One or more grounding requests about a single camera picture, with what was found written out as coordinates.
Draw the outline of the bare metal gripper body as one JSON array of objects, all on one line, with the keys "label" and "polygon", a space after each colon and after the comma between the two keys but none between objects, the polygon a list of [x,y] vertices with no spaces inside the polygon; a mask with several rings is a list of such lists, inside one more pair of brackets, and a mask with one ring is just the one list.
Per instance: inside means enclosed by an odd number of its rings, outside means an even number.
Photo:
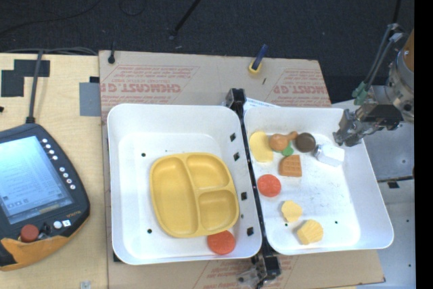
[{"label": "bare metal gripper body", "polygon": [[355,89],[355,118],[369,123],[372,130],[394,129],[402,121],[414,122],[414,73],[406,68],[391,68],[385,85]]}]

